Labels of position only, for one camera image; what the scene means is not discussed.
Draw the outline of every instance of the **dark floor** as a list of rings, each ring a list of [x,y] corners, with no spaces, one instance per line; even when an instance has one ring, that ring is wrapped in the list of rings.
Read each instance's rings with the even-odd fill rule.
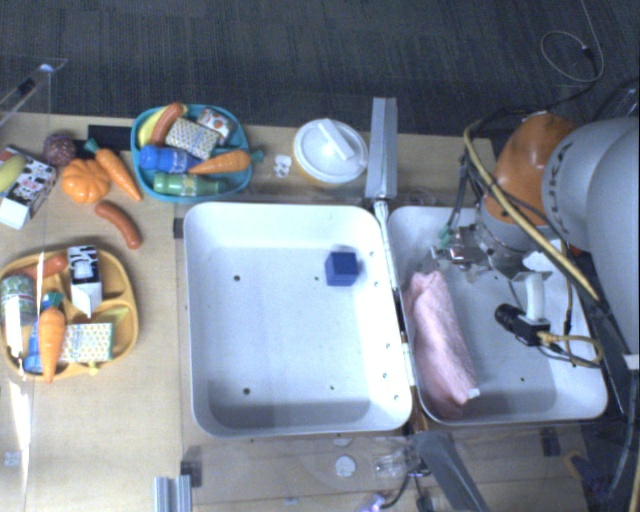
[[[637,1],[584,0],[602,78],[559,111],[585,122],[638,75]],[[582,0],[49,0],[0,3],[0,55],[66,57],[53,111],[135,117],[180,100],[244,123],[331,116],[367,129],[371,99],[396,97],[402,132],[457,135],[505,106],[544,105],[584,84],[544,59],[567,31],[600,55]],[[578,77],[569,36],[545,48]]]

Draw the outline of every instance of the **blue bowl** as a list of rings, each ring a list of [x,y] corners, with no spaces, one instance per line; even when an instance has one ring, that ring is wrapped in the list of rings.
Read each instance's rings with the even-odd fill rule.
[[[247,136],[242,129],[242,126],[236,119],[236,117],[229,111],[215,107],[213,105],[195,105],[195,104],[187,104],[188,110],[185,114],[185,118],[190,121],[195,121],[203,108],[211,108],[225,117],[231,119],[236,123],[237,127],[233,132],[233,135],[227,142],[227,145],[223,148],[216,148],[213,152],[212,156],[216,154],[225,153],[231,149],[246,149],[249,150],[249,143],[247,141]],[[133,123],[131,127],[131,153],[133,154],[133,168],[135,170],[136,176],[138,178],[138,182],[142,187],[142,190],[160,201],[167,201],[169,203],[202,203],[205,201],[215,201],[217,199],[224,199],[225,197],[229,197],[237,192],[240,192],[244,189],[251,179],[251,173],[253,166],[249,165],[247,169],[242,172],[234,172],[229,174],[216,174],[216,181],[219,179],[223,179],[227,185],[226,190],[220,194],[206,195],[206,196],[195,196],[195,197],[181,197],[181,196],[168,196],[165,194],[160,194],[153,190],[153,176],[155,171],[145,171],[140,168],[140,148],[138,147],[137,142],[137,134],[138,129],[142,123],[144,123],[154,112],[157,112],[163,107],[155,107],[149,109],[142,114],[140,114]]]

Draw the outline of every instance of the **blue block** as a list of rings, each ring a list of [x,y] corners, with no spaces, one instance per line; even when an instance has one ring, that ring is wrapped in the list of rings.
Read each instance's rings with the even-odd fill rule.
[[[324,270],[329,286],[351,286],[358,279],[358,260],[353,252],[331,252]]]

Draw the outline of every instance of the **table surface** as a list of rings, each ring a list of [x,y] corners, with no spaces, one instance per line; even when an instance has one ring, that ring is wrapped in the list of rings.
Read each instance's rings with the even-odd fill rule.
[[[18,114],[0,131],[0,143],[41,154],[49,133],[85,139],[87,126],[128,127],[131,119]],[[364,178],[323,192],[295,173],[278,178],[275,156],[289,155],[296,130],[245,127],[252,147],[265,152],[246,192],[234,200],[353,202]],[[399,193],[404,201],[447,204],[453,198],[462,140],[402,134],[398,139]],[[490,145],[479,141],[492,164]],[[123,153],[131,164],[131,155]],[[126,358],[96,376],[52,385],[21,379],[0,365],[0,496],[7,511],[148,511],[157,476],[176,477],[182,460],[202,467],[193,490],[196,511],[355,510],[378,490],[395,490],[398,478],[376,476],[381,455],[403,446],[398,433],[221,440],[206,435],[190,411],[189,343],[184,247],[174,239],[174,219],[188,207],[145,198],[130,200],[113,188],[109,200],[135,220],[142,247],[126,248],[113,226],[92,206],[78,205],[59,186],[20,231],[0,225],[0,268],[18,257],[92,243],[123,263],[133,284],[140,335]],[[563,453],[584,452],[579,428],[556,429]],[[469,472],[492,510],[586,510],[580,483],[562,457],[545,457],[538,428],[464,429],[452,433]],[[356,463],[350,477],[336,474],[338,457]],[[432,477],[423,485],[446,502]],[[407,491],[393,510],[415,510]]]

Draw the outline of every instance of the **pink cloth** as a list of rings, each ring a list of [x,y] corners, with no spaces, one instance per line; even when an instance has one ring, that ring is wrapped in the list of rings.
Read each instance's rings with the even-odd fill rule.
[[[413,357],[421,393],[430,411],[459,419],[476,387],[475,370],[456,320],[453,301],[441,272],[416,273],[403,294],[413,335]]]

